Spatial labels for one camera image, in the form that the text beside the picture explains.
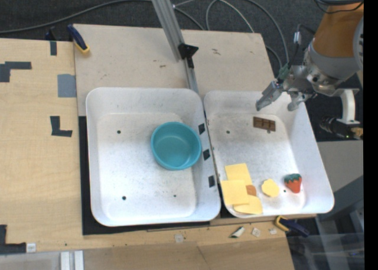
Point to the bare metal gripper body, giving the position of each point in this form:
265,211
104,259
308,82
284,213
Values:
304,81

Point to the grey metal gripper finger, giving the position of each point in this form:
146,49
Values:
269,94
296,101

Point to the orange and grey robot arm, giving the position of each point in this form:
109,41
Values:
336,35

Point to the brown chocolate bar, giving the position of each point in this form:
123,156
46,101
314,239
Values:
264,124

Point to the white plastic tray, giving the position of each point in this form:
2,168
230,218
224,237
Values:
265,153
130,162

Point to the thin black rod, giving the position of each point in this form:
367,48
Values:
211,150

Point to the red strawberry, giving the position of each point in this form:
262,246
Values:
293,183

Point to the yellow cheese slice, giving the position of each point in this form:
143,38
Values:
253,206
237,172
234,192

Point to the yellow round biscuit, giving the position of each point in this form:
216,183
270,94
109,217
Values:
270,188

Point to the small brown biscuit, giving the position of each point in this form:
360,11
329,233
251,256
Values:
251,190

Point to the teal bowl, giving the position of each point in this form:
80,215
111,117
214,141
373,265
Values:
175,146

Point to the small white folded card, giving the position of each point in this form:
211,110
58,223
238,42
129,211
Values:
237,232

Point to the pale wood board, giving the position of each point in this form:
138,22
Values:
130,59

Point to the black cylinder on white bracket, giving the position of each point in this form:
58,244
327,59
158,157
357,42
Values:
348,106

